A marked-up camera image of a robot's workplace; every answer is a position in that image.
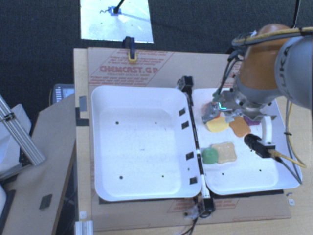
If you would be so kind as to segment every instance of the white tray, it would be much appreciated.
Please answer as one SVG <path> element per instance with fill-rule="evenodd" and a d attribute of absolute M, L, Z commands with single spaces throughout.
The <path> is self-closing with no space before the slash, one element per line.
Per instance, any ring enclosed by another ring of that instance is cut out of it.
<path fill-rule="evenodd" d="M 236 193 L 248 193 L 265 190 L 277 190 L 295 188 L 298 181 L 287 169 L 272 158 L 262 159 L 255 152 L 251 152 L 244 142 L 244 137 L 237 137 L 233 130 L 228 129 L 219 132 L 209 132 L 201 120 L 205 105 L 212 101 L 212 94 L 216 89 L 197 89 L 193 91 L 194 117 L 201 149 L 213 144 L 230 141 L 235 145 L 237 160 L 225 164 L 203 164 L 205 179 L 208 187 L 216 194 L 229 195 Z M 285 128 L 276 101 L 271 106 L 262 110 L 268 115 L 277 115 L 272 121 L 273 138 L 276 150 L 289 156 L 286 144 Z M 262 137 L 261 125 L 250 126 L 251 133 Z M 284 162 L 293 170 L 291 162 Z"/>
<path fill-rule="evenodd" d="M 100 86 L 92 93 L 91 105 L 95 189 L 101 198 L 183 198 L 199 193 L 193 130 L 181 91 Z M 187 160 L 191 152 L 194 157 Z M 193 178 L 197 182 L 190 184 Z"/>
<path fill-rule="evenodd" d="M 200 149 L 230 141 L 234 143 L 237 160 L 203 164 L 207 186 L 219 195 L 299 186 L 283 165 L 251 152 L 244 138 L 235 136 L 230 127 L 219 133 L 207 130 L 201 116 L 214 91 L 193 91 Z M 184 198 L 199 193 L 201 180 L 195 141 L 187 99 L 181 91 L 100 86 L 92 93 L 91 106 L 95 188 L 101 198 L 107 201 Z M 276 102 L 265 107 L 264 113 L 277 115 L 272 122 L 272 141 L 278 151 L 288 155 Z M 261 125 L 250 128 L 253 134 L 262 136 Z M 291 162 L 285 162 L 292 168 Z"/>

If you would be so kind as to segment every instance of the metal rod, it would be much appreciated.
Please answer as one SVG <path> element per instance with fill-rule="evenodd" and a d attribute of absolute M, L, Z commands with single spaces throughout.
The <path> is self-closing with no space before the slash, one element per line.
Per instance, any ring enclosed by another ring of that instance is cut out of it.
<path fill-rule="evenodd" d="M 299 12 L 300 3 L 301 3 L 301 0 L 296 0 L 295 1 L 292 28 L 296 27 L 296 24 L 297 24 L 297 18 L 298 18 L 298 12 Z"/>
<path fill-rule="evenodd" d="M 0 117 L 4 119 L 5 116 L 11 113 L 12 112 L 10 107 L 6 104 L 3 97 L 0 95 Z M 36 147 L 31 137 L 22 127 L 17 118 L 3 121 L 3 124 L 33 165 L 39 165 L 45 160 L 45 156 Z"/>
<path fill-rule="evenodd" d="M 0 175 L 0 181 L 6 180 L 10 177 L 13 177 L 14 175 L 19 174 L 21 171 L 23 171 L 24 169 L 26 169 L 28 167 L 30 167 L 30 164 L 25 165 L 25 166 L 22 166 L 22 164 L 18 164 L 16 166 L 12 167 L 8 171 L 6 171 L 5 173 Z"/>
<path fill-rule="evenodd" d="M 12 118 L 14 118 L 14 114 L 13 113 L 9 114 L 9 115 L 6 115 L 2 119 L 0 119 L 0 123 L 3 122 L 3 121 L 6 121 L 8 119 L 12 119 Z"/>
<path fill-rule="evenodd" d="M 122 5 L 122 3 L 123 3 L 124 1 L 125 1 L 125 0 L 121 0 L 121 2 L 119 2 L 118 6 L 113 9 L 113 13 L 114 13 L 114 14 L 117 14 L 117 13 L 118 13 L 119 7 L 121 7 L 121 5 Z"/>

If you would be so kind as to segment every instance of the black clamp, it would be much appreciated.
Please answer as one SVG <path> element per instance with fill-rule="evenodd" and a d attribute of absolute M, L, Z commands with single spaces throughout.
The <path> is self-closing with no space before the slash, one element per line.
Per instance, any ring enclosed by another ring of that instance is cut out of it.
<path fill-rule="evenodd" d="M 134 63 L 137 60 L 137 54 L 135 52 L 135 38 L 134 37 L 126 37 L 123 40 L 122 48 L 128 48 L 130 51 L 128 52 L 128 60 L 130 63 Z"/>
<path fill-rule="evenodd" d="M 257 155 L 261 158 L 270 158 L 271 154 L 268 150 L 275 149 L 275 145 L 264 145 L 260 143 L 262 139 L 254 134 L 248 134 L 244 138 L 245 144 L 251 149 L 254 150 Z"/>
<path fill-rule="evenodd" d="M 305 32 L 303 31 L 303 28 L 302 28 L 302 27 L 299 27 L 298 29 L 299 29 L 299 31 L 300 31 L 300 35 L 304 37 L 306 34 L 305 34 Z"/>
<path fill-rule="evenodd" d="M 192 97 L 191 97 L 193 86 L 194 86 L 194 79 L 191 76 L 183 76 L 180 80 L 178 80 L 177 86 L 176 86 L 176 88 L 179 89 L 180 91 L 187 93 L 191 106 L 194 105 L 192 101 Z"/>
<path fill-rule="evenodd" d="M 10 120 L 13 120 L 15 118 L 15 114 L 14 112 L 10 112 L 8 115 L 5 115 L 3 119 L 0 120 L 0 122 L 3 122 L 3 121 L 10 121 Z"/>

